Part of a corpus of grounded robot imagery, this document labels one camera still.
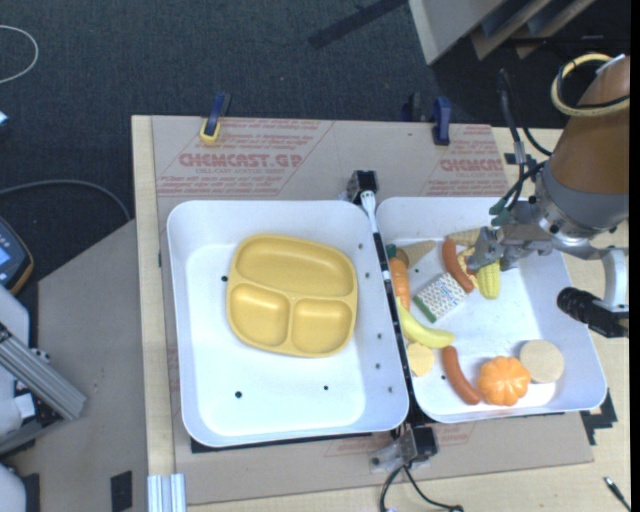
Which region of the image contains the yellow round biscuit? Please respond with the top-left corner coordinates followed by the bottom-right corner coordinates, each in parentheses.
top-left (405, 341), bottom-right (436, 378)

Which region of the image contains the white plastic tray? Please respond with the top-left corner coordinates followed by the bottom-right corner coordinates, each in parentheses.
top-left (165, 199), bottom-right (412, 448)
top-left (374, 195), bottom-right (609, 426)

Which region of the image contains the yellow corn cob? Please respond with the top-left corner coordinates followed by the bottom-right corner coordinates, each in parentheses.
top-left (474, 259), bottom-right (503, 301)

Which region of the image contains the beige round biscuit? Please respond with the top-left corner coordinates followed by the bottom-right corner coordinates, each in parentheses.
top-left (518, 339), bottom-right (566, 385)

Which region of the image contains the white carton with colourful print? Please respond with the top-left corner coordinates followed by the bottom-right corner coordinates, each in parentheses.
top-left (412, 271), bottom-right (469, 323)

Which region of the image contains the beige ice cream cone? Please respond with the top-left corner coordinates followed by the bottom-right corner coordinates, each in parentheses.
top-left (445, 227), bottom-right (484, 247)
top-left (396, 239), bottom-right (438, 270)

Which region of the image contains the black block with thin wires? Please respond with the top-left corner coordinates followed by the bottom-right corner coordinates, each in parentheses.
top-left (368, 424), bottom-right (440, 475)
top-left (348, 169), bottom-right (379, 202)

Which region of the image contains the brown cardboard board red print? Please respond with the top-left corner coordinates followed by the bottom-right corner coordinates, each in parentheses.
top-left (149, 115), bottom-right (596, 506)

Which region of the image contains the orange carrot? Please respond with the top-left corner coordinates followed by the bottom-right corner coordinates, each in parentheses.
top-left (388, 244), bottom-right (413, 312)

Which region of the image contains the thin black and white rod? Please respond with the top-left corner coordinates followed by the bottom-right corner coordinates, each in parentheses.
top-left (360, 190), bottom-right (417, 427)

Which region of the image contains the orange-red sausage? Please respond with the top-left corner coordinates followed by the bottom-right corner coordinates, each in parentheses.
top-left (441, 237), bottom-right (477, 295)
top-left (441, 345), bottom-right (483, 406)

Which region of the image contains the yellow divided plate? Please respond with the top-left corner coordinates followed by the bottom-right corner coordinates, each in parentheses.
top-left (225, 233), bottom-right (360, 359)

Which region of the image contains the orange pumpkin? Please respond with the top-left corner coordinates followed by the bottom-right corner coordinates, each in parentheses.
top-left (476, 355), bottom-right (532, 407)

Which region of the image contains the black cylinder on white bracket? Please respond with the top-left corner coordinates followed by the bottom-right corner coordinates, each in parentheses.
top-left (556, 247), bottom-right (630, 339)

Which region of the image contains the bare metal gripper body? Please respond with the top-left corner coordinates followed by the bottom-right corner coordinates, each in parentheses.
top-left (492, 198), bottom-right (609, 262)

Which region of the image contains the yellow banana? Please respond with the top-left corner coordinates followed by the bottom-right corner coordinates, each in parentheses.
top-left (395, 296), bottom-right (457, 350)

